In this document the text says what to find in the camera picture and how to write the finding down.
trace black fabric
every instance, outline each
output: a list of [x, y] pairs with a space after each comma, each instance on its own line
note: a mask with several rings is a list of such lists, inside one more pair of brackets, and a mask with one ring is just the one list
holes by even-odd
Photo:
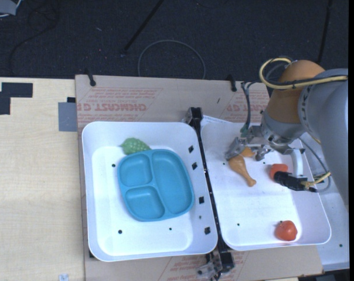
[[348, 67], [349, 0], [163, 0], [121, 54], [159, 1], [24, 0], [0, 18], [0, 76], [202, 78], [203, 60], [207, 80], [256, 80], [272, 57], [317, 61], [324, 31], [320, 65]]

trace light wood surface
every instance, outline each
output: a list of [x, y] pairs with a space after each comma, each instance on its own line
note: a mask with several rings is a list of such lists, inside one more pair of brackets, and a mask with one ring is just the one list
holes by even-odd
[[74, 80], [33, 83], [0, 115], [0, 280], [84, 280], [77, 132], [60, 132], [58, 103]]

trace blue plate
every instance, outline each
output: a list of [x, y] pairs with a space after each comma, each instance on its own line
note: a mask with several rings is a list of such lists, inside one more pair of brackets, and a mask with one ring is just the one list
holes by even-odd
[[155, 149], [130, 154], [117, 168], [125, 205], [139, 221], [160, 221], [188, 212], [194, 191], [182, 159], [173, 151]]

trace red toy tomato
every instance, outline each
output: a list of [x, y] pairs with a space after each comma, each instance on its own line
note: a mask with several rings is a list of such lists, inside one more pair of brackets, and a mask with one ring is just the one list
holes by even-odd
[[297, 237], [297, 228], [292, 221], [281, 221], [275, 230], [275, 235], [282, 241], [293, 241]]

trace cardboard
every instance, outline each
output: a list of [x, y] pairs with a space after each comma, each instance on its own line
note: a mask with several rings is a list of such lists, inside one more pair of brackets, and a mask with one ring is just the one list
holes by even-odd
[[[204, 255], [101, 262], [90, 257], [87, 240], [86, 189], [82, 159], [81, 132], [93, 121], [178, 122], [190, 107], [203, 114], [230, 122], [245, 122], [246, 98], [240, 82], [231, 91], [229, 81], [168, 78], [76, 76], [77, 127], [80, 154], [80, 182], [83, 216], [83, 242], [86, 280], [198, 280], [196, 270], [205, 264]], [[268, 104], [264, 84], [250, 88], [251, 122], [259, 123], [260, 111]], [[323, 272], [315, 246], [232, 251], [235, 267], [220, 280], [264, 280], [318, 275]]]

